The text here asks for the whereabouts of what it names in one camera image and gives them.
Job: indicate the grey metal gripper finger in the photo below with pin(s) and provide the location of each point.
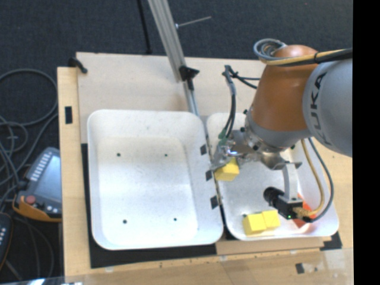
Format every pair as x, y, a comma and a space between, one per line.
216, 162
242, 161

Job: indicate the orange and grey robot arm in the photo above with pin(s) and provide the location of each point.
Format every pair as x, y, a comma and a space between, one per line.
285, 99

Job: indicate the white plastic tray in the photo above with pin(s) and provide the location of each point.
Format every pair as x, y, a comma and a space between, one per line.
148, 188
249, 194

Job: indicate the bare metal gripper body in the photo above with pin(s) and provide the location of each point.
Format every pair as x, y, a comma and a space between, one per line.
242, 147

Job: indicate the pale wood board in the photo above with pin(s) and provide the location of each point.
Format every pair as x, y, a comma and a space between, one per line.
124, 82

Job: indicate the yellow cube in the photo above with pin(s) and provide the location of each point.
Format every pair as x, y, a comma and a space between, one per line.
254, 224
227, 171
272, 218

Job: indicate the black cylinder on white bracket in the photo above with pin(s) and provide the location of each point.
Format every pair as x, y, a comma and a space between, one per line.
280, 202

